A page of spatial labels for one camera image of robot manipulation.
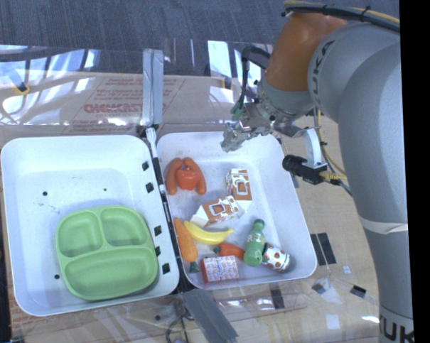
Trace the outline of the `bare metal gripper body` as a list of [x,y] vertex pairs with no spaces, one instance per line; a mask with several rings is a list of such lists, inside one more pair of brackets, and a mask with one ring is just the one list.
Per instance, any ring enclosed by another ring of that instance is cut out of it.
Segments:
[[238,121],[243,127],[252,129],[252,137],[265,136],[272,132],[270,114],[260,103],[246,103],[240,109]]

